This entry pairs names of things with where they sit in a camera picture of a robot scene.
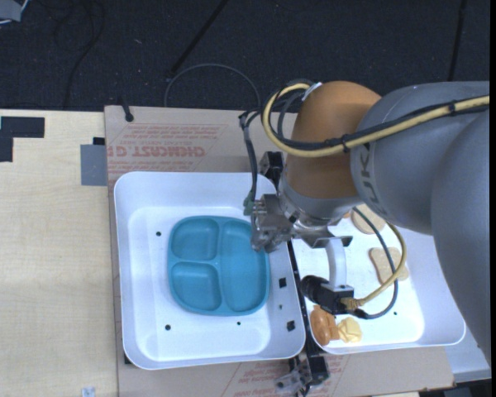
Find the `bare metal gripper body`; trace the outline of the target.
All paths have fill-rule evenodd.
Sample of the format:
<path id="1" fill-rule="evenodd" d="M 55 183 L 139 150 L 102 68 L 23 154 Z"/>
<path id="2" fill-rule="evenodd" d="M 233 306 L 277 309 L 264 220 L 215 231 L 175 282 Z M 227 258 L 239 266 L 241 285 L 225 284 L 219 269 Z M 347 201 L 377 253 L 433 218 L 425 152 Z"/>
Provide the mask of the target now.
<path id="1" fill-rule="evenodd" d="M 250 220 L 250 243 L 256 251 L 270 253 L 292 239 L 324 248 L 335 237 L 328 228 L 330 218 L 312 215 L 286 194 L 263 194 L 254 202 Z"/>

